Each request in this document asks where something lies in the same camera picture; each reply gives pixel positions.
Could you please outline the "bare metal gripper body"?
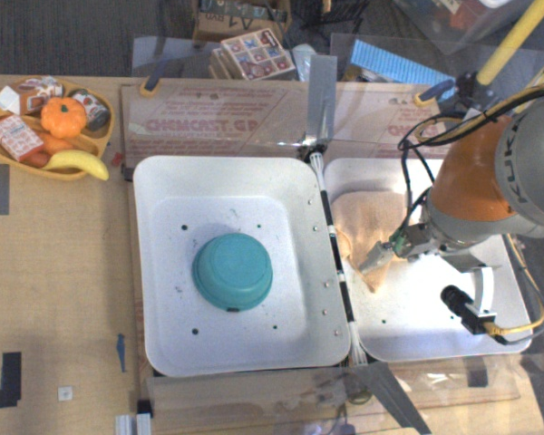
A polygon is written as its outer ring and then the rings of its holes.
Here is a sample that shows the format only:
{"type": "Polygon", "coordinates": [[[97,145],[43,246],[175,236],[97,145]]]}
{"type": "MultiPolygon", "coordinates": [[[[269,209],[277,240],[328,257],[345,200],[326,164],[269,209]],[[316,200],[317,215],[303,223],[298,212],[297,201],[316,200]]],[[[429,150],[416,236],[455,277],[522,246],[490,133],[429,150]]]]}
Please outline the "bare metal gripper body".
{"type": "Polygon", "coordinates": [[[394,254],[402,259],[433,255],[439,251],[431,225],[423,222],[396,229],[391,236],[391,245],[394,254]]]}

